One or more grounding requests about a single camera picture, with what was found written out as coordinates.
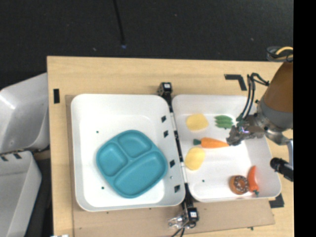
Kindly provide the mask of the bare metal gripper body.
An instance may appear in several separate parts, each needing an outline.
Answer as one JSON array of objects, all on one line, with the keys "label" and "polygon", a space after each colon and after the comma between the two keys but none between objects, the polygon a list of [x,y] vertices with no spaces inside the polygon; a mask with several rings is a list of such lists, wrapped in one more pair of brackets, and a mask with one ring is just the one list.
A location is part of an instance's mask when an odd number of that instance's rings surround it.
[{"label": "bare metal gripper body", "polygon": [[286,145],[292,141],[292,139],[283,134],[287,128],[281,128],[260,114],[248,115],[246,118],[242,118],[237,123],[237,126],[242,126],[247,131],[245,140],[259,139],[265,136],[277,145]]}]

